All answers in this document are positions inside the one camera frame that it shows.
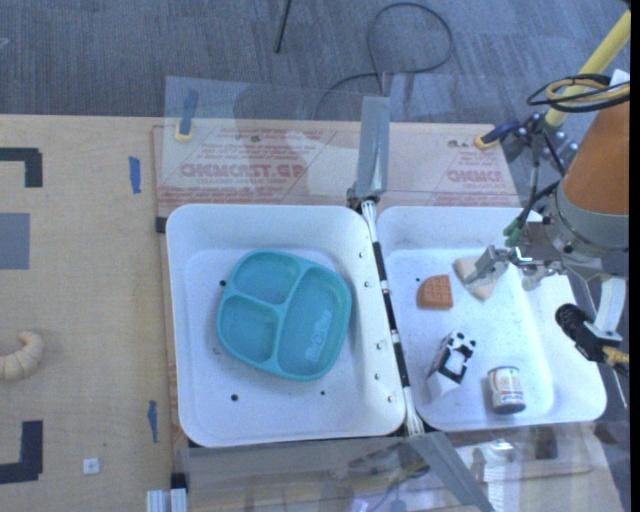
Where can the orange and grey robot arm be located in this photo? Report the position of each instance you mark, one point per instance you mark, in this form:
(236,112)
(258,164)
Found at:
(597,165)

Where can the teal divided plate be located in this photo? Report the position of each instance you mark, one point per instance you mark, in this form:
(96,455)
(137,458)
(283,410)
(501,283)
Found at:
(280,310)

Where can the orange waffle biscuit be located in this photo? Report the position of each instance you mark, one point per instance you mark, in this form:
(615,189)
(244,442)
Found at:
(435,293)

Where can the beige curved toy croissant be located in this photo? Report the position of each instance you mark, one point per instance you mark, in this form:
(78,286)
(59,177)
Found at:
(25,357)

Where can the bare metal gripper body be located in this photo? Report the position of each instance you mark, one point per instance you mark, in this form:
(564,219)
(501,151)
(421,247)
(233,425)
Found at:
(550,245)

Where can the small white can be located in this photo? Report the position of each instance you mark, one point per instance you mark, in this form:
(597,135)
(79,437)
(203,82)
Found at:
(506,392)

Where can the black cylinder on white bracket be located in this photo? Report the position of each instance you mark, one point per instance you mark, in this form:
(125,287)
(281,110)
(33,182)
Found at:
(580,327)

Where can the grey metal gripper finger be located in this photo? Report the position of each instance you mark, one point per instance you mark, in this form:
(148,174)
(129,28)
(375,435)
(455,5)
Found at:
(535,277)
(489,264)

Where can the black and white carton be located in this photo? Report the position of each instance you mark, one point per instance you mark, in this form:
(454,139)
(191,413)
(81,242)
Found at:
(452,362)

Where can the brown cardboard board red print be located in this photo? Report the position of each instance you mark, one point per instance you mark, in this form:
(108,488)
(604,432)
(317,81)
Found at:
(300,165)

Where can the white plastic tray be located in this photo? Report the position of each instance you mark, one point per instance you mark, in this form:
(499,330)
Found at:
(200,400)
(530,350)

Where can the beige bread slice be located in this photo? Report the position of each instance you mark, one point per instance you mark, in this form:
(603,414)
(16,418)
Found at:
(484,291)

